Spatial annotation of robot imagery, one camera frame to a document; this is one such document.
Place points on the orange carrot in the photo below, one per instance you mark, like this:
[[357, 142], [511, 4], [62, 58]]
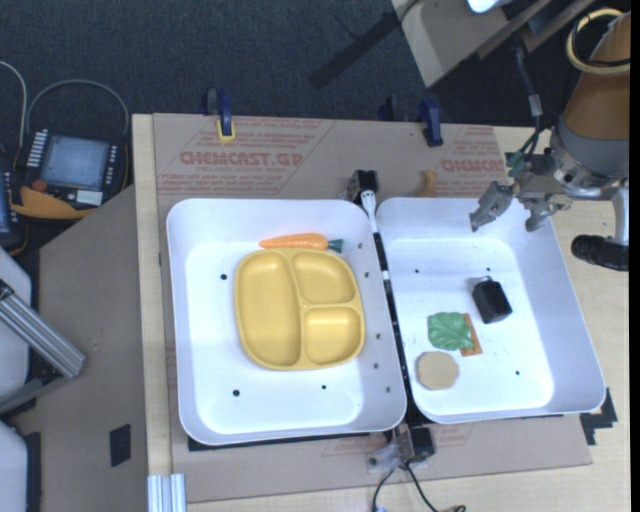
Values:
[[295, 242]]

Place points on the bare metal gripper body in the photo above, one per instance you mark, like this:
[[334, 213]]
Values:
[[542, 185]]

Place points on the brown curved toy food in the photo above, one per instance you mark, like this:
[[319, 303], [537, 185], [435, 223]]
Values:
[[428, 186]]

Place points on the thin black and white rod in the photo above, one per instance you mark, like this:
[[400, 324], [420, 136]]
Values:
[[385, 270]]

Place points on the black cylinder on white bracket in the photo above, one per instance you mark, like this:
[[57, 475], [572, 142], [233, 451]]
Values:
[[600, 252]]

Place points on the yellow divided plate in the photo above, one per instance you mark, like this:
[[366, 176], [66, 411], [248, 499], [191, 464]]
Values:
[[270, 310]]

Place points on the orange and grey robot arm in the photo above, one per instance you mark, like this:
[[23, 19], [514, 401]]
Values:
[[600, 100]]

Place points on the tan round biscuit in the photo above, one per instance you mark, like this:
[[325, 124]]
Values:
[[437, 371]]

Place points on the brown cardboard board red print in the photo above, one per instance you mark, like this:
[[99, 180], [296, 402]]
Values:
[[280, 160]]

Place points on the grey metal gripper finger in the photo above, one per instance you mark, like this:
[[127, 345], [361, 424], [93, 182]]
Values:
[[492, 202], [539, 214]]

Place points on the orange square cracker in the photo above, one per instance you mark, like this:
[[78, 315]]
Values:
[[472, 350]]

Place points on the white plastic tray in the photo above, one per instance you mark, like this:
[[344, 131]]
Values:
[[500, 390], [280, 400]]

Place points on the black box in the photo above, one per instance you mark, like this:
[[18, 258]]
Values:
[[492, 302]]

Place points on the green lettuce leaf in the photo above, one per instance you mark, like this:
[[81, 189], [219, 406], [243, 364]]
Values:
[[447, 330]]

